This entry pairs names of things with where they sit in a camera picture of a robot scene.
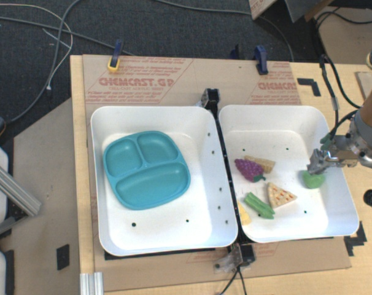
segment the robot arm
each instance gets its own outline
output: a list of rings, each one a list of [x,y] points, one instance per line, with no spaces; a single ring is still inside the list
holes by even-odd
[[[346,135],[327,135],[320,149],[314,149],[308,172],[321,174],[328,167],[354,167],[359,162],[372,168],[372,91],[363,106],[350,115]]]

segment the plastic tray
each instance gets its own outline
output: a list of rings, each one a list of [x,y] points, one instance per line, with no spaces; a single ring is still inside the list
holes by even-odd
[[[168,203],[190,185],[182,153],[162,132],[147,131],[120,138],[108,145],[103,161],[115,195],[133,210]]]
[[[228,105],[219,113],[237,199],[252,218],[243,226],[255,242],[351,235],[359,220],[341,168],[326,172],[318,189],[304,186],[300,172],[306,169],[314,148],[328,131],[324,115],[310,106]],[[237,170],[235,159],[245,155],[276,162],[266,181],[251,183]],[[266,184],[277,184],[298,198],[276,209],[274,219],[264,219],[248,207],[244,197],[253,192],[268,203]]]
[[[146,210],[132,210],[115,196],[106,177],[108,145],[135,133],[168,135],[190,172],[181,196]],[[195,106],[105,106],[91,117],[99,238],[114,256],[217,248],[238,234],[234,206],[212,114]]]

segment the black fabric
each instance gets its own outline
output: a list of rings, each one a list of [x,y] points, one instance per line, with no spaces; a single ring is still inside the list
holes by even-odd
[[[75,0],[0,0],[0,3],[33,4],[62,16]],[[193,7],[249,12],[248,0],[167,0]],[[372,0],[342,0],[347,7],[372,9]],[[0,7],[0,15],[58,26],[50,14],[23,7]],[[314,25],[303,19],[292,23],[284,0],[278,0],[264,14],[289,40],[295,61],[317,62]],[[230,14],[209,14],[165,6],[148,0],[84,0],[66,19],[73,31],[115,45],[121,38],[124,50],[140,56],[229,58],[236,44],[245,59],[252,59],[256,45],[263,45],[269,60],[290,60],[280,34],[263,20]],[[63,36],[69,43],[69,36]],[[55,40],[42,28],[0,20],[0,116],[10,120],[19,115],[40,92],[50,72]],[[61,45],[59,59],[66,48]],[[73,55],[111,54],[111,50],[74,39]],[[43,95],[35,107],[7,127],[0,144],[22,132],[70,96],[69,60],[53,79],[51,96]]]

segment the wooden table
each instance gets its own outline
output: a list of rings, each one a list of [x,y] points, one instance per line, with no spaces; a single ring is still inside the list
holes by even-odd
[[[324,114],[328,125],[332,127],[334,124],[334,112],[319,66],[312,63],[291,63],[290,65],[295,79],[299,77],[311,78],[319,84],[321,97],[313,96],[311,88],[308,86],[298,86],[301,102],[303,105],[310,105],[319,109]],[[360,87],[355,78],[355,73],[361,71],[368,72],[370,70],[364,65],[337,65],[336,68],[341,76],[341,81],[347,95],[355,103],[362,104],[363,99]],[[328,77],[338,97],[340,115],[343,116],[352,111],[353,107],[346,103],[341,96],[330,69]],[[91,226],[87,126],[81,56],[71,57],[71,87],[76,157],[80,272],[93,273],[95,271],[95,260]],[[343,125],[338,133],[343,134],[347,128],[348,126]],[[372,294],[372,208],[363,202],[365,191],[372,189],[372,170],[358,165],[355,168],[344,168],[344,174],[368,240],[365,246],[355,247],[355,256],[351,257],[352,268],[325,272],[297,273],[285,276],[248,278],[246,279],[248,294]],[[227,281],[215,281],[160,288],[132,289],[128,291],[107,292],[106,294],[218,294],[226,284]],[[243,294],[240,280],[235,280],[226,294]]]

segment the blue plate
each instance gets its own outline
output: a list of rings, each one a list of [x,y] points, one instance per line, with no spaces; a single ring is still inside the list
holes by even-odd
[[[108,145],[103,157],[112,190],[132,210],[168,203],[190,185],[182,153],[163,132],[140,132],[116,140]]]

